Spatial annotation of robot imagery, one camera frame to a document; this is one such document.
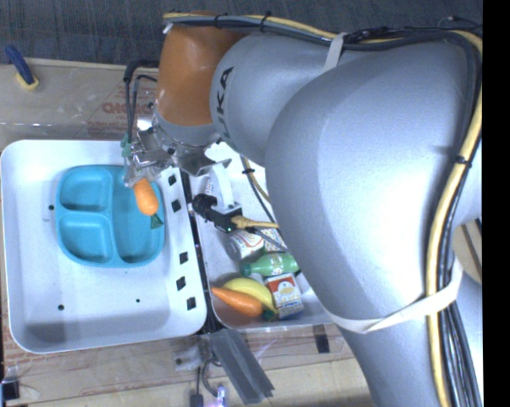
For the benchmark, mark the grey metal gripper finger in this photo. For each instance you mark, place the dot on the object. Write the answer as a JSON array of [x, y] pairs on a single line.
[[130, 176], [154, 174]]

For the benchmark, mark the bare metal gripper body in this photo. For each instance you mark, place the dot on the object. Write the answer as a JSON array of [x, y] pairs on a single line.
[[151, 153]]

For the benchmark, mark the orange carrot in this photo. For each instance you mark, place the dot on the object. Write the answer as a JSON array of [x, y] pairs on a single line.
[[238, 300], [146, 199]]

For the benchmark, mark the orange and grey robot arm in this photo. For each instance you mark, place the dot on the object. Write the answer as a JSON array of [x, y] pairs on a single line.
[[365, 163]]

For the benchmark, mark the blue divided plate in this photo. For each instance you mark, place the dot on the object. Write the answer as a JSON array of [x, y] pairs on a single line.
[[90, 219]]

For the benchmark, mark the brown cardboard board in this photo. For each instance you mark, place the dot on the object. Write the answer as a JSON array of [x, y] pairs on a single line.
[[68, 100]]

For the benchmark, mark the white can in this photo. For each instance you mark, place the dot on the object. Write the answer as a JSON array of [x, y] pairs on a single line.
[[244, 245]]

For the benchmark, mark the white plastic tray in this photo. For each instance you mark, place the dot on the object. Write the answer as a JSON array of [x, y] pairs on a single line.
[[234, 320], [90, 303]]

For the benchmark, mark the white patterned packet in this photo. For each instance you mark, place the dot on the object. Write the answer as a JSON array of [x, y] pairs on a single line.
[[275, 245]]

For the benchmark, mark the yellow banana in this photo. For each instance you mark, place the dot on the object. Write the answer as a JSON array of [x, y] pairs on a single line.
[[248, 286]]

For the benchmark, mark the green bottle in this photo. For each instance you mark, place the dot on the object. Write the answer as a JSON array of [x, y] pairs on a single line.
[[272, 264]]

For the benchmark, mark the red and white carton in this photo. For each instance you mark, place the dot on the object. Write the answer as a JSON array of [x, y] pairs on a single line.
[[285, 295]]

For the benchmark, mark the black cylinder on white bracket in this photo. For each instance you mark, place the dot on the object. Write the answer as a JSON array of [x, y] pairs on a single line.
[[226, 214]]

